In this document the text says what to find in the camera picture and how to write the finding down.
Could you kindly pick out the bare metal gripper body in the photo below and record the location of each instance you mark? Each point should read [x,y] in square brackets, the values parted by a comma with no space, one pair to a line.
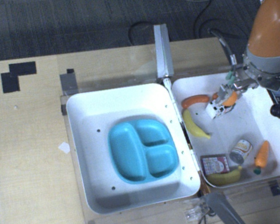
[250,80]

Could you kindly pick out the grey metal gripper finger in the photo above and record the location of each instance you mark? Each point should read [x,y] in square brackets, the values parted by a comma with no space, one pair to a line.
[234,85]
[223,91]

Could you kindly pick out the orange round toy food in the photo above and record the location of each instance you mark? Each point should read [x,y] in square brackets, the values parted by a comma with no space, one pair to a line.
[231,100]

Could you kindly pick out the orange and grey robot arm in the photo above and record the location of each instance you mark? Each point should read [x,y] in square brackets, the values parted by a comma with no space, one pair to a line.
[266,34]

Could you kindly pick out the white carton with black spots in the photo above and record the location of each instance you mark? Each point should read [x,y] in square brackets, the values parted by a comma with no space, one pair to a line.
[215,111]

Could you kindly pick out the orange sausage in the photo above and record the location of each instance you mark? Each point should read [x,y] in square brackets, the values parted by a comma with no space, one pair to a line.
[195,100]

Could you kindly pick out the white plastic tray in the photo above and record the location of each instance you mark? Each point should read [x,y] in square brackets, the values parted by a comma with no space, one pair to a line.
[263,120]
[94,153]

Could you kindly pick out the yellow banana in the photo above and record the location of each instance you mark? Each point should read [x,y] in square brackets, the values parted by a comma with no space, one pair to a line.
[224,177]
[193,126]

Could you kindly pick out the white and yellow can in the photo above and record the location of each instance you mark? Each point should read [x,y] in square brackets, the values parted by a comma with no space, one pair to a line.
[241,151]

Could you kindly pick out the red and white packet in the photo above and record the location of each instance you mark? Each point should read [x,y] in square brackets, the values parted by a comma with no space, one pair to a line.
[215,164]

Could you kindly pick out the orange carrot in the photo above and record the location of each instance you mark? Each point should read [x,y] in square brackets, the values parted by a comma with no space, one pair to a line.
[263,156]

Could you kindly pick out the blue divided plate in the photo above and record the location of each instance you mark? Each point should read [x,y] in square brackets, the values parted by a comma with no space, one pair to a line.
[131,153]

